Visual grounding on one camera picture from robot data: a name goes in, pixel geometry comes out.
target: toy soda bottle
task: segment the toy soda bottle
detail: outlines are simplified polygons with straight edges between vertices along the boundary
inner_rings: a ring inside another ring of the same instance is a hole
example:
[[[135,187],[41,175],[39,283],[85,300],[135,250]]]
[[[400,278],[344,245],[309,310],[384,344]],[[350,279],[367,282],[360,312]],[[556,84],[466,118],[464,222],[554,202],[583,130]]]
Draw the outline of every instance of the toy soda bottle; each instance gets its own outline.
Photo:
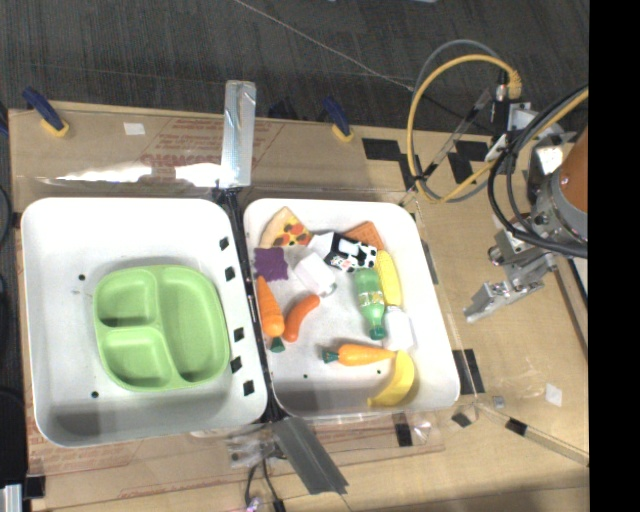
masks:
[[[386,336],[382,325],[385,305],[378,273],[372,268],[363,268],[355,272],[354,279],[360,312],[369,322],[369,336],[372,340],[381,340]]]

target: green divided tray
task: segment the green divided tray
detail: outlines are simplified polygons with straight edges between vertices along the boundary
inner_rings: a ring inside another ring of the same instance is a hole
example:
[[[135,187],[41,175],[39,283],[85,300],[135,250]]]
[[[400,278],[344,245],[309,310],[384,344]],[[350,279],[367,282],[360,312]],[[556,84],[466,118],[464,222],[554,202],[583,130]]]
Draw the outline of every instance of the green divided tray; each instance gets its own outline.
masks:
[[[218,377],[229,334],[214,284],[182,265],[111,272],[98,283],[93,316],[107,374],[132,391],[168,391]]]

